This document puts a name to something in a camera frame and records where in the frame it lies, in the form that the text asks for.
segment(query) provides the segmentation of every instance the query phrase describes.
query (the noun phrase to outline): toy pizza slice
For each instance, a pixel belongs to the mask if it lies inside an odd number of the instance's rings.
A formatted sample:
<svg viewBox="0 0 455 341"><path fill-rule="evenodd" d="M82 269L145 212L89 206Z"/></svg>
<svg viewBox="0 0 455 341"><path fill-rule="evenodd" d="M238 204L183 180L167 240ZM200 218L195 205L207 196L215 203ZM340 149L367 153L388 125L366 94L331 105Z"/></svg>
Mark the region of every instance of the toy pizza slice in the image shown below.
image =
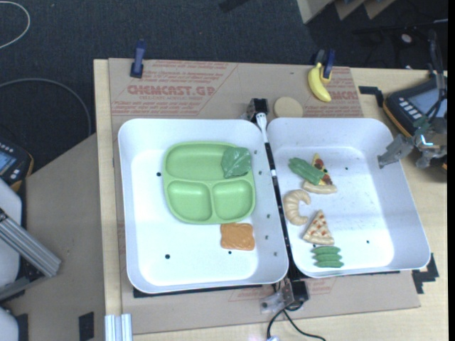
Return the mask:
<svg viewBox="0 0 455 341"><path fill-rule="evenodd" d="M324 177L319 181L318 185L333 185L332 183L332 178L330 177L330 174L328 174L328 170L326 168L326 165L324 164L323 160L319 156L319 154L314 154L313 156L313 161L311 162L311 165L319 169L322 173L324 173Z"/></svg>
<svg viewBox="0 0 455 341"><path fill-rule="evenodd" d="M335 240L328 229L326 216L319 210L305 231L304 240L318 245L333 245Z"/></svg>

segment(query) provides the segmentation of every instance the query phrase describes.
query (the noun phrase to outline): banana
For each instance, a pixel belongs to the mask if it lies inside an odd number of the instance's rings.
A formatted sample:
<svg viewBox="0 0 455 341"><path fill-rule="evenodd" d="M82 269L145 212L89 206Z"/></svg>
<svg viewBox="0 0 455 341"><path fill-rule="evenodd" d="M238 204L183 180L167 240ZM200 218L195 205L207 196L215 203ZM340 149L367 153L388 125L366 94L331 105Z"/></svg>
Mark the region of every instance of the banana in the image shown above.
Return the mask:
<svg viewBox="0 0 455 341"><path fill-rule="evenodd" d="M318 99L324 102L330 102L332 97L322 84L321 69L322 64L320 62L310 69L310 72L308 73L308 84L310 85L311 91Z"/></svg>

